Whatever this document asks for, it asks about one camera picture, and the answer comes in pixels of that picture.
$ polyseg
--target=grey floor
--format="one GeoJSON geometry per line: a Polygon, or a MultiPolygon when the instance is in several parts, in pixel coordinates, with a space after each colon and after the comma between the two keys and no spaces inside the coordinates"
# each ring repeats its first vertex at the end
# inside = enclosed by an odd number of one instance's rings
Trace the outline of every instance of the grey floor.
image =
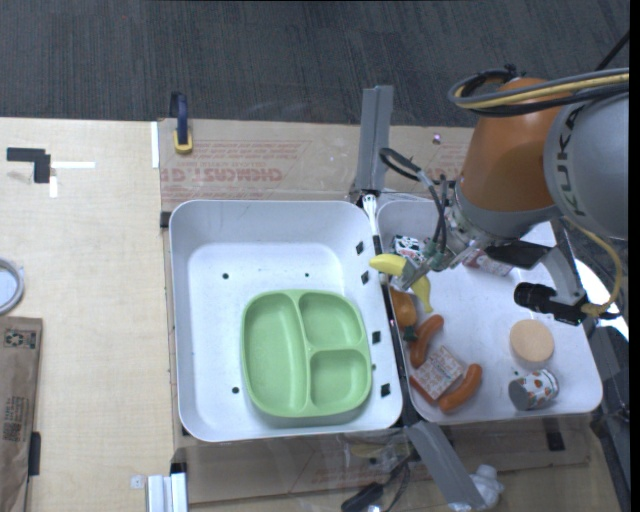
{"type": "MultiPolygon", "coordinates": [[[[592,71],[629,26],[630,0],[1,0],[0,116],[155,120],[179,90],[194,118],[359,124],[362,89],[388,84],[393,124],[472,127],[446,99],[458,80],[507,63],[549,79],[592,71]]],[[[628,65],[626,44],[608,67],[628,65]]],[[[606,253],[569,239],[611,287],[606,253]]],[[[613,244],[628,276],[628,244],[613,244]]],[[[614,413],[620,388],[628,403],[628,343],[608,339],[594,353],[617,371],[600,361],[597,413],[626,510],[629,454],[616,440],[628,425],[614,413]]]]}

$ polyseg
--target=yellow cable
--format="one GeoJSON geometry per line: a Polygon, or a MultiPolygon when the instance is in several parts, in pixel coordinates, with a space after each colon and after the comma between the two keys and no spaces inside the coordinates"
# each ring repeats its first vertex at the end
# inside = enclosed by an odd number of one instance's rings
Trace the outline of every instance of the yellow cable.
{"type": "MultiPolygon", "coordinates": [[[[570,82],[567,84],[560,84],[552,87],[542,87],[534,91],[523,93],[518,93],[518,89],[513,89],[513,94],[510,94],[508,96],[496,98],[493,100],[476,101],[474,103],[457,103],[457,105],[462,108],[472,109],[498,107],[502,105],[509,105],[511,103],[516,103],[519,101],[540,98],[541,96],[549,96],[551,94],[557,94],[561,92],[577,91],[580,89],[590,89],[592,87],[600,87],[602,85],[617,85],[628,81],[629,73],[621,73],[619,75],[612,75],[601,78],[590,78],[587,80],[579,80],[577,82],[570,82]]],[[[455,92],[456,97],[460,97],[460,93],[463,88],[464,87],[460,87],[455,92]]]]}
{"type": "Polygon", "coordinates": [[[581,231],[587,238],[589,238],[590,240],[598,244],[600,247],[602,247],[605,251],[607,251],[607,254],[611,256],[611,259],[613,260],[613,263],[616,266],[615,282],[613,284],[613,290],[611,292],[611,295],[609,296],[609,300],[601,305],[587,303],[580,308],[580,310],[583,313],[589,316],[598,318],[602,313],[605,313],[609,309],[609,306],[611,306],[611,304],[613,304],[613,302],[618,298],[618,294],[620,293],[620,287],[622,285],[622,263],[620,262],[620,257],[618,256],[616,251],[607,242],[602,240],[599,236],[594,235],[591,231],[587,231],[586,229],[581,228],[570,219],[568,220],[569,222],[571,222],[571,224],[573,224],[573,226],[575,226],[579,231],[581,231]]]}

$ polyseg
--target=brown paper bag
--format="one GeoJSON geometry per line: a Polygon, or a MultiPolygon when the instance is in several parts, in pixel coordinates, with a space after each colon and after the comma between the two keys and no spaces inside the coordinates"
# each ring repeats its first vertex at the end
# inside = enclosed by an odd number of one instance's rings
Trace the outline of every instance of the brown paper bag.
{"type": "Polygon", "coordinates": [[[0,317],[0,512],[23,512],[42,320],[0,317]]]}

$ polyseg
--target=wooden surface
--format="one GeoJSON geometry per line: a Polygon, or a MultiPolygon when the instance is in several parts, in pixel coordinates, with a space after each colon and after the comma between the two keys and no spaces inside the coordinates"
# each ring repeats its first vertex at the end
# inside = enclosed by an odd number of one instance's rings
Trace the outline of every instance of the wooden surface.
{"type": "MultiPolygon", "coordinates": [[[[28,511],[143,511],[136,475],[167,474],[174,452],[158,170],[149,123],[0,119],[5,147],[46,149],[59,196],[32,165],[0,159],[0,254],[24,266],[11,314],[44,320],[35,428],[40,475],[28,511]]],[[[500,474],[498,511],[616,511],[598,440],[589,462],[500,474]]],[[[223,486],[224,482],[212,482],[223,486]]],[[[353,492],[219,503],[194,510],[338,510],[353,492]]],[[[450,510],[432,481],[395,510],[450,510]]]]}

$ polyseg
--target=white plastic tray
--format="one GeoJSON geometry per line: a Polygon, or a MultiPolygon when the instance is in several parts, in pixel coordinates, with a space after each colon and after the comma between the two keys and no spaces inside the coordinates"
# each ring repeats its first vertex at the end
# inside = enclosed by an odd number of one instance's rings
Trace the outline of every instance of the white plastic tray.
{"type": "MultiPolygon", "coordinates": [[[[436,218],[432,201],[396,200],[383,204],[378,210],[378,226],[384,250],[390,250],[396,234],[418,239],[432,236],[436,218]]],[[[549,223],[536,226],[525,240],[550,247],[556,244],[549,223]]],[[[465,366],[479,363],[484,372],[476,396],[449,414],[442,413],[411,389],[413,404],[423,418],[443,425],[473,423],[586,413],[600,404],[602,382],[584,328],[557,322],[552,315],[534,313],[513,300],[513,291],[519,282],[553,286],[551,276],[542,265],[531,271],[514,268],[506,277],[459,265],[453,270],[430,272],[428,277],[434,313],[441,314],[445,320],[430,350],[444,344],[465,366]],[[547,368],[558,377],[560,393],[545,409],[520,412],[511,403],[507,390],[511,380],[528,370],[511,356],[509,331],[516,321],[524,318],[540,320],[553,333],[555,353],[547,368]]],[[[420,304],[417,298],[414,300],[416,305],[420,304]]],[[[421,322],[428,315],[418,310],[418,322],[421,322]]],[[[407,347],[404,348],[407,368],[411,371],[407,347]]]]}
{"type": "Polygon", "coordinates": [[[190,201],[171,215],[169,233],[178,408],[194,437],[220,442],[354,432],[397,421],[400,382],[361,209],[344,201],[190,201]],[[245,392],[242,311],[260,293],[295,288],[340,293],[359,308],[373,371],[371,393],[358,409],[320,419],[274,418],[245,392]]]}

